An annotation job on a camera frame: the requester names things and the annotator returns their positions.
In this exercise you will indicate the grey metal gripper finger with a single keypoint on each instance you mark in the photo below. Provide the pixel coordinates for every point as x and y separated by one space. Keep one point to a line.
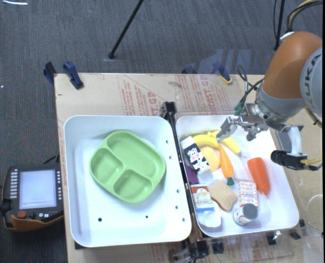
228 126
252 134

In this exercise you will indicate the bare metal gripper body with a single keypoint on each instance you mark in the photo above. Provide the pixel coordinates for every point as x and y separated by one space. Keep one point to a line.
254 118

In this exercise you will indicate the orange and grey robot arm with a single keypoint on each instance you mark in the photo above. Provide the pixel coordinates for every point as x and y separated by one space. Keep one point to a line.
285 64

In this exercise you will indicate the yellow banana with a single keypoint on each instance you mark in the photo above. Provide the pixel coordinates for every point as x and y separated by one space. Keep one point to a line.
204 140

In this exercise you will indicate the yellow-orange oval toy food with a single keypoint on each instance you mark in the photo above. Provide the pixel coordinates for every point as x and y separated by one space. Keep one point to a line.
211 157

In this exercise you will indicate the orange carrot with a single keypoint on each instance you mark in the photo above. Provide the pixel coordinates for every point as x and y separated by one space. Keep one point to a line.
226 164

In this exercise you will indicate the orange squeeze bottle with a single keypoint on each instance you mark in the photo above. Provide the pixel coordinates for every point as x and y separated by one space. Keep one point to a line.
258 172

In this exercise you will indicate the white cow-print milk carton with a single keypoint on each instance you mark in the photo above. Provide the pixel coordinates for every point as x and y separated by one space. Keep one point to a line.
196 156

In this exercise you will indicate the red and white packet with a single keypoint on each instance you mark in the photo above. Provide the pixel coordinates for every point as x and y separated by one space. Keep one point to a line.
248 193

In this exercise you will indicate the brown bread slice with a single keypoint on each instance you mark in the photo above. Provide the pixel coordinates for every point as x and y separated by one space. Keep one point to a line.
223 195

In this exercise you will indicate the white red and blue carton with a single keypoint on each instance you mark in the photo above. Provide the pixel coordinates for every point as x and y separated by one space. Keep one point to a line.
202 197

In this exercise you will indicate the white plastic tray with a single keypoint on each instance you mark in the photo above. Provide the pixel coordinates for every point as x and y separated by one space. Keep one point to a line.
129 223
280 207

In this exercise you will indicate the small white can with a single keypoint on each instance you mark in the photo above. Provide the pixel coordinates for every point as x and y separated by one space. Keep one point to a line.
245 214

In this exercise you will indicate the green divided plate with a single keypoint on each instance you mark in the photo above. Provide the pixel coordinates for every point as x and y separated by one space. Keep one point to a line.
128 164

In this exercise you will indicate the brown cardboard board red print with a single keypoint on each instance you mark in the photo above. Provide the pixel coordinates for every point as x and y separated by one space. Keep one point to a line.
110 97

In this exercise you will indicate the black cylinder on white bracket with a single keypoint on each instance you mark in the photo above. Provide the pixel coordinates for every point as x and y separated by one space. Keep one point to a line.
285 157

